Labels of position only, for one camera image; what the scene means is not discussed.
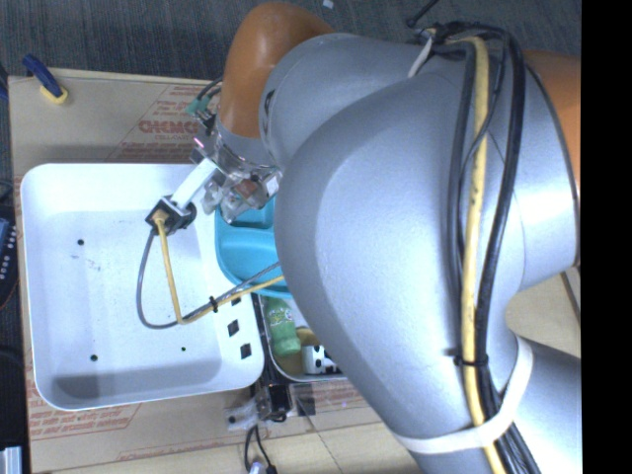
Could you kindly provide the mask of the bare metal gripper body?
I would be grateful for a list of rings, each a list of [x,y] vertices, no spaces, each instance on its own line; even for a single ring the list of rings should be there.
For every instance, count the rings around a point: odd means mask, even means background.
[[[276,195],[281,171],[260,135],[201,130],[195,143],[193,156],[202,165],[203,194],[204,186],[214,181],[226,188],[226,197],[241,197],[257,209]]]

